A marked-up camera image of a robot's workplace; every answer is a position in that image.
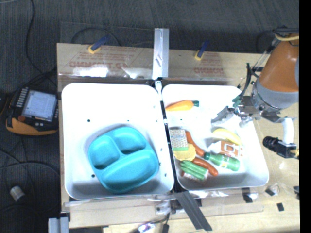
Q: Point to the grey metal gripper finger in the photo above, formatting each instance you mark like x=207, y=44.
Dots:
x=221, y=121
x=226, y=111

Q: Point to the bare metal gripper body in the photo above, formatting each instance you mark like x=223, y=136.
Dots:
x=250, y=109

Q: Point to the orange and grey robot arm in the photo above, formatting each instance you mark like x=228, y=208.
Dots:
x=279, y=69

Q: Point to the yellow banana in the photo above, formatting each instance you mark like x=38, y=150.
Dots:
x=229, y=135

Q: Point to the orange and white carton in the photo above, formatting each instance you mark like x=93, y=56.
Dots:
x=229, y=149

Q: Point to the orange sausage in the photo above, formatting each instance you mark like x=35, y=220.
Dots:
x=206, y=166
x=194, y=144

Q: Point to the green bottle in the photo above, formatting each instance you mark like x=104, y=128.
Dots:
x=224, y=162

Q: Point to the orange carrot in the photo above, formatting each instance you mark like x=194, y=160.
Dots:
x=181, y=105

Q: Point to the green and orange packet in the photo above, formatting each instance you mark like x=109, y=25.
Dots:
x=178, y=138

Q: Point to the yellow round biscuit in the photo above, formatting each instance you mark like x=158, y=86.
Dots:
x=185, y=154

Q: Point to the green asparagus bunch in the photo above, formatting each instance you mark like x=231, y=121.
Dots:
x=193, y=169

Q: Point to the white plastic tray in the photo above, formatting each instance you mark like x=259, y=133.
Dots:
x=218, y=178
x=109, y=105

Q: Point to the blue divided plate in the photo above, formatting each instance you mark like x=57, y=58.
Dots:
x=124, y=159

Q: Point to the brown cardboard board red print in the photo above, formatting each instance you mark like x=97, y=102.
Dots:
x=279, y=210

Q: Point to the grey metal can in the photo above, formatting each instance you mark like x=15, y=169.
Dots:
x=17, y=193

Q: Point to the black cylinder on white bracket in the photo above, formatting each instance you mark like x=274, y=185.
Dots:
x=279, y=145

